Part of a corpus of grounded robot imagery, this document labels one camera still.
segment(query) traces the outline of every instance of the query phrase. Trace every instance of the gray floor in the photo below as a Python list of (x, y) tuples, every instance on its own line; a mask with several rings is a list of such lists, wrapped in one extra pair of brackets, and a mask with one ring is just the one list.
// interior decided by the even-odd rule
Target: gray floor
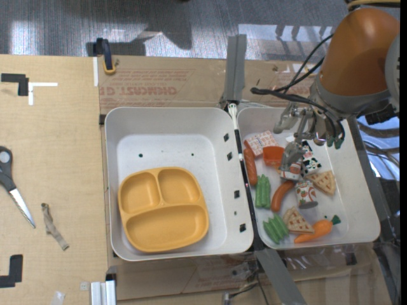
[[(115, 55), (226, 58), (228, 36), (247, 34), (246, 59), (302, 61), (317, 42), (335, 31), (347, 14), (343, 0), (0, 0), (0, 3), (1, 54), (75, 57), (92, 55), (93, 42), (103, 37), (109, 40)], [(400, 9), (384, 10), (400, 19)], [(311, 61), (319, 60), (325, 51), (321, 48)], [(395, 207), (395, 211), (399, 209), (399, 203)], [(399, 296), (397, 274), (393, 286), (389, 279), (394, 303)]]

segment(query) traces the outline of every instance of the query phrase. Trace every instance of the white tape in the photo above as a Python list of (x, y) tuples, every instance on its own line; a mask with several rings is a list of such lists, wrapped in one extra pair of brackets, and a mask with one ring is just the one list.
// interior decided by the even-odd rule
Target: white tape
[(99, 85), (99, 75), (97, 71), (97, 57), (93, 57), (93, 84), (95, 87)]
[(58, 83), (28, 83), (28, 105), (34, 105), (34, 87), (56, 87)]
[(55, 292), (52, 297), (51, 305), (63, 305), (65, 294), (63, 292)]

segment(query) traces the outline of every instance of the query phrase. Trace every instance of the white tray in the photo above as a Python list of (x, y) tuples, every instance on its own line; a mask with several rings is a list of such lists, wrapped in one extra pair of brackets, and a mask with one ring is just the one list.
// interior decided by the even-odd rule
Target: white tray
[[(247, 194), (233, 123), (226, 112), (214, 107), (119, 107), (107, 115), (105, 131), (111, 243), (119, 257), (146, 261), (235, 254), (252, 245)], [(209, 212), (209, 230), (202, 240), (188, 247), (143, 253), (125, 236), (118, 188), (131, 173), (165, 166), (185, 168), (197, 178)]]
[[(238, 114), (238, 125), (242, 143), (244, 139), (257, 133), (267, 130), (273, 132), (274, 124), (279, 121), (283, 110), (283, 108), (273, 107), (249, 107), (242, 109)], [(375, 240), (380, 234), (380, 223), (377, 213), (346, 121), (343, 122), (343, 126), (345, 128), (345, 141), (339, 150), (336, 150), (334, 147), (319, 147), (312, 141), (308, 141), (315, 157), (322, 165), (320, 171), (332, 169), (337, 183), (335, 195), (327, 196), (317, 191), (319, 204), (315, 208), (299, 210), (310, 224), (323, 219), (325, 216), (331, 220), (333, 215), (339, 216), (341, 223), (333, 226), (332, 232), (329, 235), (314, 241), (296, 244), (294, 243), (296, 235), (290, 234), (280, 244), (275, 244), (267, 236), (263, 228), (263, 221), (273, 217), (272, 211), (255, 208), (260, 237), (270, 248), (283, 250), (334, 244), (363, 243)], [(287, 138), (293, 136), (296, 127), (292, 130), (284, 131), (280, 135), (273, 135), (280, 146), (285, 147), (287, 145)], [(273, 195), (281, 183), (277, 171), (266, 166), (261, 156), (256, 158), (256, 168), (258, 174), (261, 175), (263, 173), (269, 177), (272, 186), (271, 195)], [(253, 199), (255, 193), (255, 188), (251, 187)], [(296, 200), (294, 189), (292, 189), (284, 198), (279, 215), (282, 217), (288, 208), (296, 206)]]

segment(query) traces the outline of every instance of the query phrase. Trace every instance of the yellow and black clamp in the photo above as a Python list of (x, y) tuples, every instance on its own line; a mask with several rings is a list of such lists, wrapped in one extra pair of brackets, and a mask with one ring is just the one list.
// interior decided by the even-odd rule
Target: yellow and black clamp
[(112, 60), (109, 41), (107, 39), (98, 38), (96, 43), (93, 44), (93, 55), (103, 55), (103, 70), (106, 74), (114, 74), (116, 67)]

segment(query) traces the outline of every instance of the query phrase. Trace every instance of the orange sausage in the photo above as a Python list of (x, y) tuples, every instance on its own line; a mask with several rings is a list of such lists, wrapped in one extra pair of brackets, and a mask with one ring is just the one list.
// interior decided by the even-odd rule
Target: orange sausage
[(246, 163), (247, 176), (249, 176), (249, 183), (251, 186), (255, 186), (257, 184), (257, 169), (256, 163), (254, 162), (254, 154), (250, 149), (246, 148), (243, 151), (243, 155), (244, 162)]
[(295, 186), (293, 180), (286, 180), (282, 183), (277, 190), (275, 190), (272, 200), (272, 212), (279, 212), (281, 207), (281, 202), (286, 195), (286, 193)]

